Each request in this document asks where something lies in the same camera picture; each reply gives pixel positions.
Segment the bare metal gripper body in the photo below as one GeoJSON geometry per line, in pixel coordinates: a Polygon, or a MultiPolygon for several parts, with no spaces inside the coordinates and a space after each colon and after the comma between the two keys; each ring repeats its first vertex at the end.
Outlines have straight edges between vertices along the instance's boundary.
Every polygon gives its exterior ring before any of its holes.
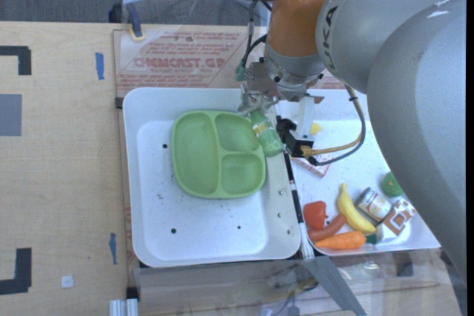
{"type": "Polygon", "coordinates": [[[321,77],[321,60],[253,62],[245,71],[244,93],[286,101],[300,101],[321,77]]]}

